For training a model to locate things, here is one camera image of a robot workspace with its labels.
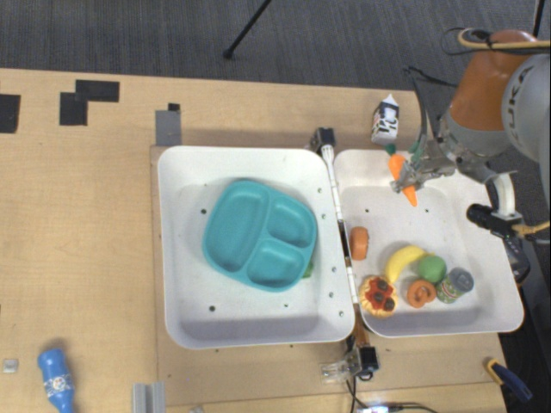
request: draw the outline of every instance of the yellow banana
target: yellow banana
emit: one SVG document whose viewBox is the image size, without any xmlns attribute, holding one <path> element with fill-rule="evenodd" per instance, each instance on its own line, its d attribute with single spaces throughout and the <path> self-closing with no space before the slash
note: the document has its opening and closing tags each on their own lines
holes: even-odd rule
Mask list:
<svg viewBox="0 0 551 413">
<path fill-rule="evenodd" d="M 385 276 L 388 278 L 388 281 L 394 283 L 408 264 L 421 260 L 428 255 L 428 252 L 413 244 L 401 248 L 388 259 L 385 267 Z"/>
</svg>

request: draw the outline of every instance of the blue bottle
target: blue bottle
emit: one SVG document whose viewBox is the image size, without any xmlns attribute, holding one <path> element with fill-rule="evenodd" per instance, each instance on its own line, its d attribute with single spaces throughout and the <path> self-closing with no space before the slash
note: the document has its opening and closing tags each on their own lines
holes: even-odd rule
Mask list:
<svg viewBox="0 0 551 413">
<path fill-rule="evenodd" d="M 72 399 L 75 396 L 75 386 L 65 364 L 63 350 L 53 348 L 40 354 L 38 367 L 42 369 L 44 388 L 50 402 L 56 406 L 59 413 L 74 413 Z"/>
</svg>

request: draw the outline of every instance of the wooden table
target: wooden table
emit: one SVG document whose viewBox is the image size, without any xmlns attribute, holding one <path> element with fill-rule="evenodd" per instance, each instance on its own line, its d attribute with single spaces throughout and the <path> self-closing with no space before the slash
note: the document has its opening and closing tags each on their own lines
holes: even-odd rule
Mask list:
<svg viewBox="0 0 551 413">
<path fill-rule="evenodd" d="M 89 103 L 88 126 L 60 126 L 59 94 L 74 92 L 76 79 L 118 81 L 120 101 Z M 369 116 L 388 90 L 0 70 L 0 94 L 22 97 L 17 132 L 0 134 L 0 360 L 20 361 L 17 373 L 0 373 L 2 412 L 53 411 L 36 358 L 60 346 L 84 413 L 130 411 L 133 383 L 168 378 L 159 364 L 153 269 L 155 111 L 181 105 L 186 145 L 303 147 L 316 127 L 331 126 L 338 150 L 368 148 Z M 418 106 L 410 92 L 393 94 L 404 148 L 417 129 Z M 488 357 L 503 361 L 497 335 L 371 339 L 381 370 L 359 385 L 362 400 L 505 412 L 482 366 Z M 206 375 L 228 367 L 235 380 L 247 380 L 244 350 L 216 358 L 198 352 L 200 360 L 175 351 L 174 362 L 181 360 L 183 371 L 212 368 Z M 242 393 L 233 390 L 235 380 L 192 381 L 195 397 L 168 411 L 187 412 L 198 402 L 207 413 L 348 411 L 345 389 L 321 385 L 315 374 L 330 361 L 325 350 L 252 348 L 249 361 L 270 364 L 281 377 L 257 375 L 257 386 Z M 283 366 L 303 369 L 310 382 L 283 378 Z M 168 389 L 167 396 L 177 398 Z"/>
</svg>

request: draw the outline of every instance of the blue handle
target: blue handle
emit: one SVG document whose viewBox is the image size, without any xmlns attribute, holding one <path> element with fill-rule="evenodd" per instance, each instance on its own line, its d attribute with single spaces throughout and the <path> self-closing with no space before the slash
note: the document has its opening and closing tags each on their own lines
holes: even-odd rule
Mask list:
<svg viewBox="0 0 551 413">
<path fill-rule="evenodd" d="M 527 403 L 534 396 L 524 382 L 516 376 L 511 370 L 494 364 L 492 370 L 501 378 L 503 383 L 511 389 L 518 400 L 522 403 Z"/>
<path fill-rule="evenodd" d="M 72 399 L 75 386 L 65 364 L 65 355 L 60 348 L 53 348 L 38 357 L 38 367 L 42 369 L 44 388 L 50 402 L 59 413 L 74 413 Z"/>
</svg>

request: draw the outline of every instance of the green ball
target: green ball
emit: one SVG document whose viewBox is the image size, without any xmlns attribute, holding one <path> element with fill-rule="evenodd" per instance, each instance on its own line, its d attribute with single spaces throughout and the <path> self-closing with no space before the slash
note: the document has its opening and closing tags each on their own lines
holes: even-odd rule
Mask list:
<svg viewBox="0 0 551 413">
<path fill-rule="evenodd" d="M 439 256 L 427 256 L 419 262 L 418 272 L 423 279 L 437 283 L 446 276 L 446 262 Z"/>
</svg>

